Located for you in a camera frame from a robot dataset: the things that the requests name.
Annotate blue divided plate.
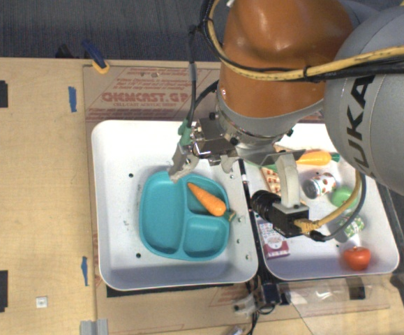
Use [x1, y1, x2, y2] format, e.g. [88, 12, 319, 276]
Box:
[138, 170, 231, 262]

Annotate green and white bottle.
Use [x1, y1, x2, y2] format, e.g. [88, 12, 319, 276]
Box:
[336, 216, 366, 244]

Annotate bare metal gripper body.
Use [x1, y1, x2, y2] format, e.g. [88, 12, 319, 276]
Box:
[190, 116, 284, 167]

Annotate white can with red dots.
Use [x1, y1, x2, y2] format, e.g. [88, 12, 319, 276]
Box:
[302, 172, 338, 200]

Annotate red tomato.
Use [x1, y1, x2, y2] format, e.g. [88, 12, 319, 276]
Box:
[343, 246, 372, 271]

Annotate white plastic tray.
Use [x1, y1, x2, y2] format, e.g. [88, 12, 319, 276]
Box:
[90, 119, 260, 292]
[241, 122, 401, 281]

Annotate brown cardboard board red print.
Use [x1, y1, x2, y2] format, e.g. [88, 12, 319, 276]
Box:
[82, 59, 393, 335]

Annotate black block with thin wires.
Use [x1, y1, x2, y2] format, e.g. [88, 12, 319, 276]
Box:
[259, 283, 281, 306]

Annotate pizza slice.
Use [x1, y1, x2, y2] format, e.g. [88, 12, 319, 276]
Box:
[260, 165, 283, 195]

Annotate black cylinder on white bracket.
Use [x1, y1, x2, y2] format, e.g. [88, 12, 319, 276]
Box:
[250, 150, 311, 239]

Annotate yellow carrot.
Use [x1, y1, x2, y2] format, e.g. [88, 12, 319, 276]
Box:
[295, 150, 341, 168]

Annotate orange carrot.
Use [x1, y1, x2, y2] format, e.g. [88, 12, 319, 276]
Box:
[186, 182, 237, 222]

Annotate thin black and white rod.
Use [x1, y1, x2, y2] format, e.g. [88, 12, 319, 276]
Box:
[237, 158, 262, 279]

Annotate green ball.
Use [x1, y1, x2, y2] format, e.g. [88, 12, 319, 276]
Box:
[330, 186, 358, 209]

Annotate purple and white carton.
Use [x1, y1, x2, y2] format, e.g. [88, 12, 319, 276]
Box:
[258, 221, 291, 260]

